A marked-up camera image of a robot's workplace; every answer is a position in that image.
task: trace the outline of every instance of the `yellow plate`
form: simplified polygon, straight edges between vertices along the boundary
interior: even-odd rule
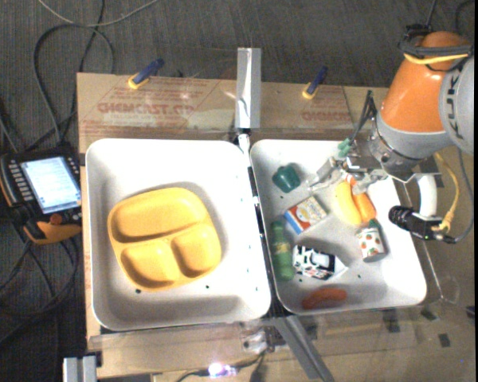
[[[192,282],[221,260],[205,205],[184,188],[156,189],[119,202],[108,215],[108,235],[120,267],[140,290]]]

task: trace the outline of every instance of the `green bottle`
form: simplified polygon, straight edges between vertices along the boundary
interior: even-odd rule
[[[294,277],[292,251],[284,236],[284,226],[278,220],[271,223],[271,256],[274,275],[277,280],[291,280]]]

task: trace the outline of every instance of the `blue clamp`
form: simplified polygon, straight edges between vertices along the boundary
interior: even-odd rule
[[[313,82],[310,82],[308,85],[304,87],[303,97],[306,99],[313,99],[317,93],[317,88],[322,82],[324,82],[324,80],[326,79],[326,76],[327,76],[327,67],[323,66],[320,69],[317,76],[315,77],[315,79],[313,80]]]
[[[138,89],[149,81],[149,76],[156,75],[158,70],[163,67],[165,61],[162,58],[153,60],[147,67],[142,69],[140,72],[131,76],[127,83],[130,88]]]

